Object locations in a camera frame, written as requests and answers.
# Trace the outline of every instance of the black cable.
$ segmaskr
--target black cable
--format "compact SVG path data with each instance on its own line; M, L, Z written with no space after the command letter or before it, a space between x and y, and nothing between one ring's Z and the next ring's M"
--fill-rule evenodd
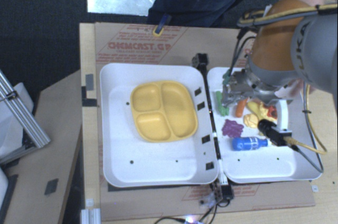
M291 147L290 147L292 150L294 150L295 152L297 152L297 153L300 153L316 170L318 170L320 173L323 173L324 172L324 169L323 168L319 168L306 154L304 154L303 152L302 152L302 150L301 149L299 149L299 147L298 146L296 146L296 145L292 145Z
M201 218L200 218L200 220L199 220L199 222L202 222L209 214L210 214L210 212L212 211L212 209L215 207L215 206L213 206L213 207L211 207Z
M238 50L238 46L239 46L239 43L241 41L241 39L243 38L243 34L241 34L242 30L240 31L240 33L238 34L237 36L237 43L236 43L236 46L234 48L234 52L233 52L233 56L232 56L232 62L231 62L231 66L229 68L229 76L231 76L232 74L232 71L233 71L233 68L234 68L234 65L236 64L238 58L239 58L239 55L241 54L242 52L242 49L243 47L245 46L245 44L248 42L248 40L250 39L254 39L256 38L255 36L250 36L250 37L247 37L241 44L239 50Z
M303 101L303 108L304 108L304 110L303 110L303 113L305 115L306 126L307 126L307 129L308 129L309 133L310 133L310 137L311 137L312 143L315 145L314 137L316 135L315 135L315 133L312 130L312 127L311 127L311 124L310 124L310 121L309 121L309 117L308 117L308 114L311 113L311 111L308 110L308 106L307 106L307 97L308 97L308 95L306 93L306 87L307 87L307 84L304 82L304 84L303 84L303 96L304 96L304 101ZM323 144L318 139L317 139L317 141L319 142L319 144L321 145L321 147L324 149L325 147L323 147ZM315 165L306 155L304 155L304 153L300 149L298 149L298 150L300 151L299 153L302 154L305 157L305 159L307 161L309 161L310 164L316 170L318 170L320 173L324 172L324 167L323 167L323 164L321 162L321 159L320 159L320 156L319 156L318 153L316 153L316 155L317 155L319 164L321 166L320 168L317 165Z
M218 207L225 208L225 207L229 206L230 200L227 200L227 202L226 202L225 205L221 205L221 204L222 204L222 201L224 201L224 200L221 200L221 201L218 203Z
M218 204L215 205L215 210L213 212L213 216L212 216L212 219L210 220L209 224L211 224L213 222L213 220L215 219L216 212L217 212L217 207L218 207Z
M162 217L162 218L159 218L154 224L157 224L164 219L171 219L171 220L175 220L179 223L185 223L185 219L183 219L183 218Z

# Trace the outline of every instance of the connector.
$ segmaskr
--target connector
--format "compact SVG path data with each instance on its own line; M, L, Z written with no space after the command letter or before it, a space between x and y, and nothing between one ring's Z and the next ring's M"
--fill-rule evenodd
M323 5L316 5L315 6L318 11L318 15L331 15L337 13L337 6L336 7L323 7Z
M231 185L221 185L221 190L222 190L222 196L223 200L232 200L234 195L233 195L233 190Z
M287 146L285 137L291 137L292 135L291 131L286 129L280 130L275 123L266 119L259 121L258 129L276 146Z
M248 27L241 28L237 35L237 40L241 40L244 37L244 35L247 34L248 31L250 31L250 28Z
M197 53L195 57L192 58L192 67L199 68L200 66L206 67L209 64L209 58L206 53Z
M227 85L229 83L231 77L230 69L227 70L227 72L223 75L223 85Z

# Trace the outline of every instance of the tan table surface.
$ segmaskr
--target tan table surface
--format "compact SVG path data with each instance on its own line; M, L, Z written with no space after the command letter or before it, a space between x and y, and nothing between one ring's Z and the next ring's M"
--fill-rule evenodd
M5 223L62 223L80 148L79 71L41 92L35 118L50 137L45 147L22 157L7 175L18 175ZM47 183L56 191L45 195Z

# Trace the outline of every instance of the blue bottle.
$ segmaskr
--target blue bottle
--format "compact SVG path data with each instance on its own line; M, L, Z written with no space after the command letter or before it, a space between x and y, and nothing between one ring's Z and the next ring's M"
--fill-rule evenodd
M268 140L257 137L235 137L232 140L232 148L235 151L256 150L266 146L268 146Z

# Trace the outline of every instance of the yellow plate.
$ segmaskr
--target yellow plate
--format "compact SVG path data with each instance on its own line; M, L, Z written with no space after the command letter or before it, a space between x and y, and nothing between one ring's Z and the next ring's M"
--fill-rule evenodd
M130 103L140 136L150 142L171 142L192 136L198 120L191 96L176 81L137 86Z

